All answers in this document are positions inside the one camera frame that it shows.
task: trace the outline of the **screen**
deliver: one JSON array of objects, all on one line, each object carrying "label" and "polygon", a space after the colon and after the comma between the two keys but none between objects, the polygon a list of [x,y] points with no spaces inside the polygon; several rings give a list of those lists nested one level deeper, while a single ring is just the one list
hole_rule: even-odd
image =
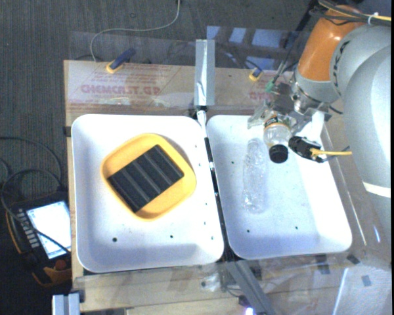
[{"label": "screen", "polygon": [[[63,245],[71,248],[70,213],[64,201],[27,210],[26,213],[34,228]],[[65,250],[44,236],[39,240],[49,259],[65,254]]]}]

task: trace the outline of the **white stripe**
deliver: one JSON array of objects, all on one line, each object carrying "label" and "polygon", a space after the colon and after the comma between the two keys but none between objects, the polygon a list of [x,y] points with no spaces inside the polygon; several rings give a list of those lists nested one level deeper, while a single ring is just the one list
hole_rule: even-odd
[{"label": "white stripe", "polygon": [[375,195],[391,198],[391,188],[376,186],[375,184],[370,184],[366,182],[363,182],[363,185],[365,186],[367,192],[370,192]]}]

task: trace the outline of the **gray carpet floor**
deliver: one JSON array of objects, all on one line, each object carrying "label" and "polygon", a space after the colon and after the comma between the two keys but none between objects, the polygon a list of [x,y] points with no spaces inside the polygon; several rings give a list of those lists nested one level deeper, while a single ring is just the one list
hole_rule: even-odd
[{"label": "gray carpet floor", "polygon": [[[182,0],[175,23],[161,30],[118,32],[154,39],[195,41],[206,38],[208,26],[294,30],[310,0]],[[391,16],[391,0],[366,0],[364,12]],[[89,40],[108,28],[155,28],[169,24],[176,0],[0,0],[0,137],[22,137],[50,148],[67,182],[63,133],[63,61],[90,60]],[[310,31],[314,20],[305,30]],[[97,46],[103,60],[110,51]],[[45,169],[58,173],[49,153],[20,140],[0,141],[0,158],[11,173]],[[6,175],[0,166],[0,183]],[[48,192],[55,185],[44,174],[17,181],[22,197]],[[70,284],[54,289],[38,286],[11,243],[0,207],[0,314],[51,313],[51,295],[67,293]]]}]

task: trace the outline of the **white tray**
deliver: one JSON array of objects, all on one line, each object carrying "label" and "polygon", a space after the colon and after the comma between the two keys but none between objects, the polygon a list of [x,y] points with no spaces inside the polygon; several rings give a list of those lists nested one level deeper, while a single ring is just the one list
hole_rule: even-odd
[{"label": "white tray", "polygon": [[[170,140],[192,166],[191,197],[159,219],[137,220],[105,187],[102,159],[142,133]],[[224,249],[208,155],[200,125],[191,118],[94,115],[72,125],[77,256],[91,272],[208,264]]]},{"label": "white tray", "polygon": [[263,134],[262,126],[247,129],[248,118],[216,115],[207,127],[232,250],[243,259],[345,251],[351,230],[327,163],[292,151],[285,163],[269,160],[267,210],[260,215],[244,210],[244,155],[248,141]]}]

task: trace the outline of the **clear plastic bottle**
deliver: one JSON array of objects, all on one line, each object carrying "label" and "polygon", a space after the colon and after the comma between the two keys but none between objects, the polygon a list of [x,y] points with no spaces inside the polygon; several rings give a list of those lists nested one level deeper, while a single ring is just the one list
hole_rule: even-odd
[{"label": "clear plastic bottle", "polygon": [[270,160],[282,163],[288,159],[288,141],[292,137],[290,127],[294,119],[277,113],[264,122],[263,140],[269,148]]},{"label": "clear plastic bottle", "polygon": [[244,158],[242,205],[250,213],[266,209],[267,147],[260,138],[248,141]]}]

